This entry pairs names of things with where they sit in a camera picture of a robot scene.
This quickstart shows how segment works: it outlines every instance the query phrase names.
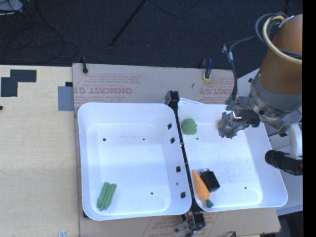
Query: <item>black fabric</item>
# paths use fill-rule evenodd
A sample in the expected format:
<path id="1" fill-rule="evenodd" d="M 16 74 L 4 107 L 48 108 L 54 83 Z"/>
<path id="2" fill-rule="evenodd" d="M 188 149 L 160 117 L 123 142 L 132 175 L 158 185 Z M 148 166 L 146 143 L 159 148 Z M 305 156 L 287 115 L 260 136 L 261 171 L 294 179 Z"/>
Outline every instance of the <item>black fabric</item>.
<path id="1" fill-rule="evenodd" d="M 23 13 L 0 16 L 0 64 L 71 66 L 84 57 L 96 64 L 196 68 L 211 58 L 214 68 L 231 69 L 222 45 L 255 35 L 256 20 L 284 12 L 287 0 L 147 0 L 111 50 L 142 0 L 20 1 Z M 287 15 L 301 13 L 303 0 L 289 0 Z M 258 41 L 238 46 L 237 77 L 257 69 L 266 51 Z"/>

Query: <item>yellow cable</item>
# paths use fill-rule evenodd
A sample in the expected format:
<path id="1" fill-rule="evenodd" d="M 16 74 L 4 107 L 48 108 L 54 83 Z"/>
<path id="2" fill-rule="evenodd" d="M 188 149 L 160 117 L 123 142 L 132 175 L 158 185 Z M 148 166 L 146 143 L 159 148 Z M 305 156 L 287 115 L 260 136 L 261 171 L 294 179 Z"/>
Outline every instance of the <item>yellow cable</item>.
<path id="1" fill-rule="evenodd" d="M 269 23 L 269 20 L 271 18 L 269 18 L 265 24 L 263 25 L 263 29 L 262 29 L 262 34 L 263 34 L 263 38 L 266 42 L 266 44 L 268 45 L 268 47 L 279 57 L 283 58 L 284 60 L 286 61 L 289 61 L 289 62 L 292 62 L 292 63 L 295 63 L 295 64 L 298 64 L 298 65 L 302 65 L 303 64 L 303 61 L 302 60 L 299 60 L 299 59 L 296 59 L 296 58 L 293 58 L 291 56 L 288 56 L 286 54 L 284 54 L 283 52 L 281 52 L 280 50 L 278 50 L 276 48 L 276 46 L 273 45 L 273 43 L 270 41 L 268 35 L 267 35 L 267 28 L 268 28 L 268 23 Z M 277 16 L 277 17 L 274 17 L 273 19 L 281 19 L 281 20 L 284 20 L 285 18 L 282 17 L 282 16 Z"/>

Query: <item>toy carrot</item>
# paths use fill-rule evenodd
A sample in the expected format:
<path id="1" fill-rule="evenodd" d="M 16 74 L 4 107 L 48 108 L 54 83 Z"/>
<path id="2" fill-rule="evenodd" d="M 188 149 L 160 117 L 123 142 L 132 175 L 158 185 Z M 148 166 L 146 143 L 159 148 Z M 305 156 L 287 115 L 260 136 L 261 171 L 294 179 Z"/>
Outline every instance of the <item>toy carrot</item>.
<path id="1" fill-rule="evenodd" d="M 198 175 L 197 171 L 194 169 L 192 171 L 194 188 L 199 199 L 206 201 L 207 208 L 211 208 L 214 204 L 209 200 L 209 190 L 206 184 L 203 182 L 202 178 Z"/>

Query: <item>white object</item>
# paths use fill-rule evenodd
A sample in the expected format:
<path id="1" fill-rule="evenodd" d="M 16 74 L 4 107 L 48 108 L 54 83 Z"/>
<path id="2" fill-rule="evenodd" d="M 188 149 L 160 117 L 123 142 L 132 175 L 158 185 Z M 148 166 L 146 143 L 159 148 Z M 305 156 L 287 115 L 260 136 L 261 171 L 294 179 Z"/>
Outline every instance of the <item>white object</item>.
<path id="1" fill-rule="evenodd" d="M 208 168 L 220 185 L 210 193 L 212 208 L 196 198 L 198 205 L 210 212 L 283 206 L 287 191 L 280 170 L 265 162 L 265 154 L 271 150 L 265 127 L 248 127 L 232 139 L 222 138 L 217 122 L 225 107 L 191 104 L 178 111 L 180 123 L 191 118 L 197 125 L 195 135 L 183 134 L 190 171 Z"/>
<path id="2" fill-rule="evenodd" d="M 190 209 L 190 187 L 170 107 L 87 103 L 78 111 L 78 123 L 82 204 L 89 218 L 176 215 Z M 117 188 L 109 208 L 100 211 L 97 200 L 104 182 Z"/>

